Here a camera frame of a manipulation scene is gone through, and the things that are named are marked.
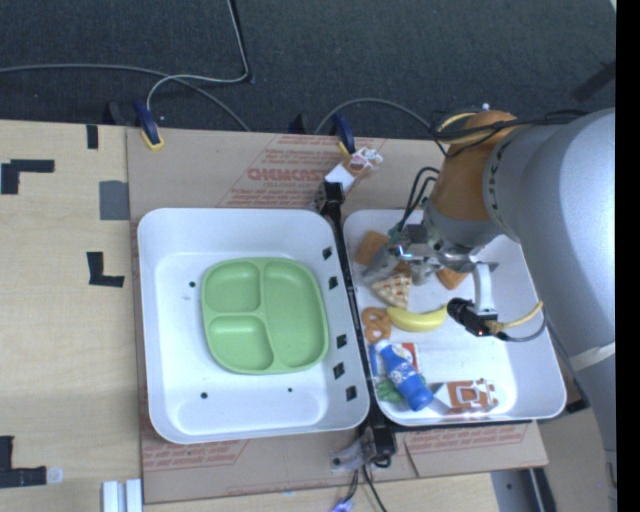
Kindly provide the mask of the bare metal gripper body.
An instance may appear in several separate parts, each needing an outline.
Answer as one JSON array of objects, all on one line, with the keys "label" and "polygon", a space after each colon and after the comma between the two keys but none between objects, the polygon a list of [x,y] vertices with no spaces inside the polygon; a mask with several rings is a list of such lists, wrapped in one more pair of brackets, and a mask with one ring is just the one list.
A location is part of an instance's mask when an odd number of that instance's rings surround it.
[{"label": "bare metal gripper body", "polygon": [[480,251],[446,240],[423,224],[406,224],[398,240],[398,259],[413,264],[463,268]]}]

